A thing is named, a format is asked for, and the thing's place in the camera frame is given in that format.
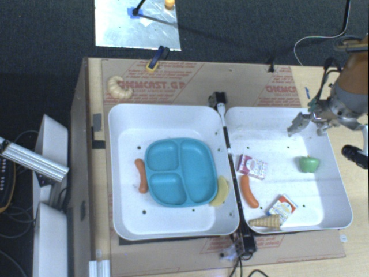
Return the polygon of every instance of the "blue plate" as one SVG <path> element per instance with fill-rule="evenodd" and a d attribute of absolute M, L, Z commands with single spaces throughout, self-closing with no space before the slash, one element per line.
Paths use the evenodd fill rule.
<path fill-rule="evenodd" d="M 206 204 L 218 192 L 212 153 L 193 138 L 155 141 L 146 150 L 145 168 L 151 196 L 168 207 Z"/>

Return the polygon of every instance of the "waffle cone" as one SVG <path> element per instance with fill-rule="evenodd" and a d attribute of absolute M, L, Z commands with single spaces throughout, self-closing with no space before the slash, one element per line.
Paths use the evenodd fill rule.
<path fill-rule="evenodd" d="M 250 226 L 254 227 L 268 227 L 279 229 L 281 226 L 279 215 L 269 215 L 258 219 L 252 219 L 249 222 Z"/>

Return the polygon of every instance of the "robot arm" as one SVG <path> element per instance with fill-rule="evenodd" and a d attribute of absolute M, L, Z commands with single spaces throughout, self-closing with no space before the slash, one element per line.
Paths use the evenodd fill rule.
<path fill-rule="evenodd" d="M 340 125 L 351 130 L 361 130 L 364 136 L 363 150 L 346 145 L 342 149 L 342 154 L 360 167 L 368 169 L 368 125 L 357 121 L 360 116 L 368 113 L 368 35 L 359 43 L 342 45 L 339 48 L 352 54 L 343 70 L 337 69 L 340 76 L 330 86 L 330 96 L 326 100 L 320 99 L 332 60 L 325 65 L 318 94 L 308 104 L 310 113 L 299 113 L 287 132 L 292 136 L 303 130 L 310 121 L 317 125 L 318 135 L 324 134 L 328 128 Z"/>

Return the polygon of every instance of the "orange ball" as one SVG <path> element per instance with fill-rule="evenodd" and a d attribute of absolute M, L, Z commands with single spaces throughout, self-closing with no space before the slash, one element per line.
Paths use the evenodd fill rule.
<path fill-rule="evenodd" d="M 167 7 L 167 8 L 172 8 L 173 7 L 173 5 L 174 5 L 174 3 L 175 3 L 175 0 L 165 0 L 165 6 Z"/>

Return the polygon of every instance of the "white tray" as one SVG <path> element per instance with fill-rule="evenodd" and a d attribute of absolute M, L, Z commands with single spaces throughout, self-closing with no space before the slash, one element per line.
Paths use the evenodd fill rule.
<path fill-rule="evenodd" d="M 313 123 L 292 137 L 287 135 L 287 127 L 300 111 L 306 112 L 300 108 L 259 107 L 233 107 L 227 112 L 235 167 L 242 153 L 268 163 L 264 180 L 250 177 L 259 208 L 250 208 L 241 195 L 245 220 L 265 216 L 278 197 L 286 194 L 298 208 L 280 232 L 345 228 L 351 224 L 352 210 L 328 135 L 318 136 Z M 299 157 L 307 155 L 321 161 L 315 173 L 299 170 Z M 251 228 L 263 234 L 280 233 Z"/>
<path fill-rule="evenodd" d="M 204 106 L 119 104 L 109 113 L 112 166 L 113 221 L 128 240 L 228 235 L 239 224 L 223 128 L 218 113 Z M 150 193 L 140 194 L 135 159 L 144 159 L 156 140 L 191 137 L 211 150 L 217 175 L 228 180 L 224 204 L 165 207 Z"/>

